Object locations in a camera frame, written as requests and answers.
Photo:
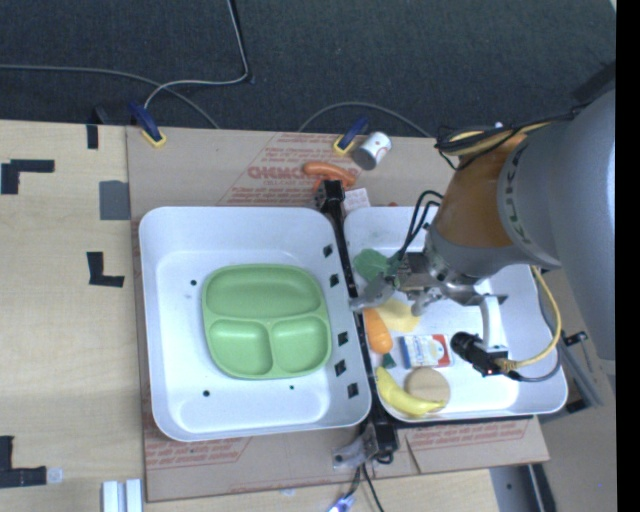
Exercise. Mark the orange carrot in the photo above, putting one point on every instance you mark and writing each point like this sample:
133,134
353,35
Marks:
379,332

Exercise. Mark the orange sausage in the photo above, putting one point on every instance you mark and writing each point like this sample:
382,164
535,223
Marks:
327,170

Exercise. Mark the white can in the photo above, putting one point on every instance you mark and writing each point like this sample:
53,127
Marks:
372,150

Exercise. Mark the yellow banana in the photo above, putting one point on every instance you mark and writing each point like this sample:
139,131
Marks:
400,397

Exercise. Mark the tan round biscuit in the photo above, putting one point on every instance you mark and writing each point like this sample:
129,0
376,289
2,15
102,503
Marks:
427,386

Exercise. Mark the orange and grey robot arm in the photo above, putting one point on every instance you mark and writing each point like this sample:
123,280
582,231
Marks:
550,200

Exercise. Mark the green broccoli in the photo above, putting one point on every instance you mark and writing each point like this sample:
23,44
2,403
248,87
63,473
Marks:
370,262

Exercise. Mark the pale yellow flat slice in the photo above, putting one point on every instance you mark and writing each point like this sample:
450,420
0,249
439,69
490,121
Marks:
402,317

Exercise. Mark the small pink and white packet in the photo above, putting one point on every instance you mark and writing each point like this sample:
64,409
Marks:
357,199

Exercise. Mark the black cylinder on white bracket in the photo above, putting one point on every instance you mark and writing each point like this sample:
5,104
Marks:
475,350

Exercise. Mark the thin black rod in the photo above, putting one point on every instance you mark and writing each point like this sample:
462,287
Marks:
347,260

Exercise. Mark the white carton with blue print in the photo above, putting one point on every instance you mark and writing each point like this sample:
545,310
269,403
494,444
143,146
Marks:
425,350

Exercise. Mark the white plastic tray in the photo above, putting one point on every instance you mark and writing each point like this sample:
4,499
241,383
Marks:
175,400
500,400

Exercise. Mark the green divided plate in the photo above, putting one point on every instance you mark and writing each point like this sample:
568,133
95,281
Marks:
265,320

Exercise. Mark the brown cardboard board red print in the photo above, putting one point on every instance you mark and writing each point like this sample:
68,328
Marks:
280,465

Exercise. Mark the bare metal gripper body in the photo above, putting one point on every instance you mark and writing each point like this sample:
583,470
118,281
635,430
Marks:
420,275

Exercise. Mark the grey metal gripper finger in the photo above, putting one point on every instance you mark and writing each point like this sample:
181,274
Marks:
375,294
425,301

